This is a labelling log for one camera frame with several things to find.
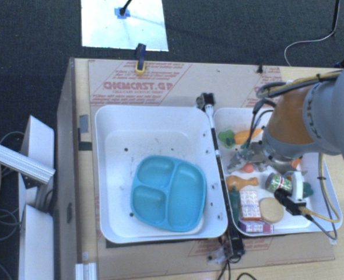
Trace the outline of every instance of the round beige object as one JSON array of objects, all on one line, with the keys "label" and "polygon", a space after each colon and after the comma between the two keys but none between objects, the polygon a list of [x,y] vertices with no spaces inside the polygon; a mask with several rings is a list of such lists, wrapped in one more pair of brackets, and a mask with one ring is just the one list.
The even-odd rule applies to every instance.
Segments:
[{"label": "round beige object", "polygon": [[269,223],[277,223],[283,218],[283,206],[274,198],[260,200],[261,218]]}]

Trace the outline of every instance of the blue plate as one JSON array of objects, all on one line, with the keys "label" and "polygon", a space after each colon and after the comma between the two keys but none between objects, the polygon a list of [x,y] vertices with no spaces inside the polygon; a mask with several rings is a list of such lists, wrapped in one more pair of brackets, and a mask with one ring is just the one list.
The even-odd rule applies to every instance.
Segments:
[{"label": "blue plate", "polygon": [[149,156],[137,167],[131,208],[142,222],[187,232],[199,223],[205,199],[205,175],[189,162],[167,156]]}]

